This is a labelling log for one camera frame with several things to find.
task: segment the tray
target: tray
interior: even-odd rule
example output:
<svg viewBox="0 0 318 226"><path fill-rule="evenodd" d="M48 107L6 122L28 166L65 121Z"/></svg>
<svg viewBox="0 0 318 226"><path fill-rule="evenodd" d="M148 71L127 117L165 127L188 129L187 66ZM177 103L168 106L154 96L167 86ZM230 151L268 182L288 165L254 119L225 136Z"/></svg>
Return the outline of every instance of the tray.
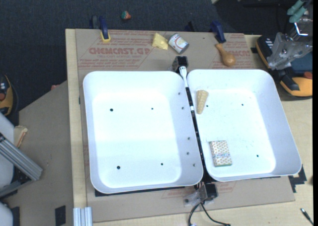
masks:
<svg viewBox="0 0 318 226"><path fill-rule="evenodd" d="M187 81L209 93L195 114L174 72L91 72L83 91L90 178L106 194L296 174L300 157L272 77L261 70L193 70ZM211 141L227 141L232 165L215 167Z"/></svg>

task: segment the teal connector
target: teal connector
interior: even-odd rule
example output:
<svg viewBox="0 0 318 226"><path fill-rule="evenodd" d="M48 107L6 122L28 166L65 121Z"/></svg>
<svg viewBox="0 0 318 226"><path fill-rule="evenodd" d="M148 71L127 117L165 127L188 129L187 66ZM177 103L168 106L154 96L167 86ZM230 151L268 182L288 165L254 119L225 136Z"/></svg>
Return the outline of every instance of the teal connector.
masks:
<svg viewBox="0 0 318 226"><path fill-rule="evenodd" d="M302 6L293 16L289 18L289 23L298 22L301 16L304 15L306 10L307 9Z"/></svg>
<svg viewBox="0 0 318 226"><path fill-rule="evenodd" d="M302 0L298 0L293 6L291 6L288 11L287 15L294 15L295 12L304 4Z"/></svg>

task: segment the can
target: can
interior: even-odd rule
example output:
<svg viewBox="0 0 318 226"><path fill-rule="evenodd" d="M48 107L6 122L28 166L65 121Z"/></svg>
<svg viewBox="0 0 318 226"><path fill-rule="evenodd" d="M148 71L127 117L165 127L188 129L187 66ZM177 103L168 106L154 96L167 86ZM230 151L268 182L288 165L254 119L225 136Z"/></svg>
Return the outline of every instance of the can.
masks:
<svg viewBox="0 0 318 226"><path fill-rule="evenodd" d="M178 33L175 33L170 37L168 44L180 54L189 47L189 43L187 43Z"/></svg>

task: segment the dark gray carpet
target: dark gray carpet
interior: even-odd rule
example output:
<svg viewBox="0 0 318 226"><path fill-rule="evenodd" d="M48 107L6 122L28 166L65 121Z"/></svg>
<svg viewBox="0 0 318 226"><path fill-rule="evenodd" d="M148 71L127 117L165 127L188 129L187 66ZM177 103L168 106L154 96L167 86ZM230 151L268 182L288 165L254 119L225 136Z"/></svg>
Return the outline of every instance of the dark gray carpet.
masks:
<svg viewBox="0 0 318 226"><path fill-rule="evenodd" d="M67 79L65 29L88 28L103 15L109 29L183 31L189 21L207 32L218 20L224 32L276 34L284 29L281 3L296 0L0 0L0 71L14 84L19 109ZM244 4L278 3L267 7ZM131 20L124 22L127 10Z"/></svg>

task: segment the wooden table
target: wooden table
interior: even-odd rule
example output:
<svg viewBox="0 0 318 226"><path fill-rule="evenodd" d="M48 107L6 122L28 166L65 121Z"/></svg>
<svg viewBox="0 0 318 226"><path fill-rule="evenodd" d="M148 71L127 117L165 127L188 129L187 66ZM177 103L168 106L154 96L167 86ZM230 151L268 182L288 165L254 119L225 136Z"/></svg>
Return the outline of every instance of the wooden table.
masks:
<svg viewBox="0 0 318 226"><path fill-rule="evenodd" d="M246 35L249 47L254 47L259 36ZM73 176L73 197L74 207L84 208L87 206L81 114L79 106L79 80L77 66L77 46L75 29L66 30L66 50L68 66L68 91L70 109L70 133L72 151L72 176ZM257 55L253 55L253 60L259 67L262 63ZM308 181L304 185L297 185L295 193L296 201L280 204L242 207L235 209L224 209L211 211L211 216L218 221L228 222L236 226L245 225L310 225L303 216L300 208L304 208L310 217L313 218L313 119L312 119L312 99L294 100L280 91L278 87L283 108L289 122L292 134L299 149L304 170ZM94 223L95 226L186 226L188 214L166 215L148 217L131 220L112 221L105 223ZM199 226L214 225L204 214L204 212L194 213L192 222Z"/></svg>

